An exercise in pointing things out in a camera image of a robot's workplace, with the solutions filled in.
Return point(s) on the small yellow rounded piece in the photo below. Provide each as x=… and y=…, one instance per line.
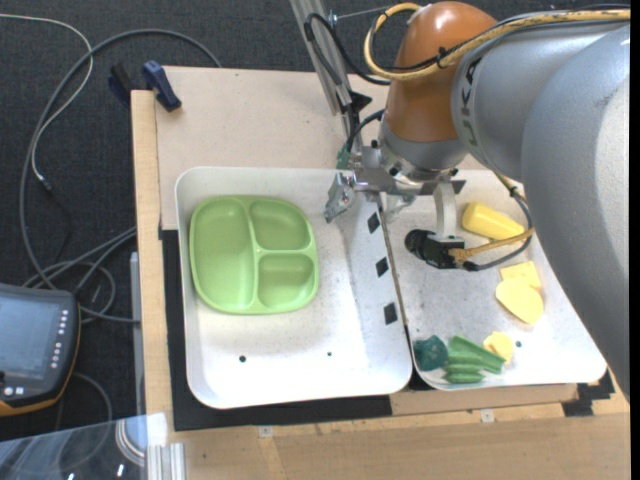
x=500, y=345

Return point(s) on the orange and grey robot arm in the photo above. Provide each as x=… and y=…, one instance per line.
x=550, y=143

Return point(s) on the small green pea pod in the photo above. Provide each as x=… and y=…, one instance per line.
x=462, y=377

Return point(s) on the yellow rounded flat slice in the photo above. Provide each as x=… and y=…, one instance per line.
x=521, y=300

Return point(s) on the pale flat board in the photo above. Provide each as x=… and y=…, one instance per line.
x=250, y=118

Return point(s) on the white plastic tray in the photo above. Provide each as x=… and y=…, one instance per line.
x=280, y=358
x=450, y=303

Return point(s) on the long green bean pod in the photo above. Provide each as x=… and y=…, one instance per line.
x=475, y=353

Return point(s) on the yellow square cheese slice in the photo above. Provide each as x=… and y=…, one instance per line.
x=525, y=272

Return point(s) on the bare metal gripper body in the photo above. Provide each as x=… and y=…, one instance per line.
x=372, y=178

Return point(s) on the dark green broccoli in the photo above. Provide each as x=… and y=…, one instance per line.
x=430, y=354

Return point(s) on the green divided plate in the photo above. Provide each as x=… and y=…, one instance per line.
x=225, y=253

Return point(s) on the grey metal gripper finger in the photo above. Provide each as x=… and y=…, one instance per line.
x=399, y=204
x=341, y=195

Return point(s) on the black cylinder on white bracket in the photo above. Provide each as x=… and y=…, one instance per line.
x=435, y=249

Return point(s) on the yellow cheese block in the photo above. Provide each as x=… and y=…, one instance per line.
x=487, y=222

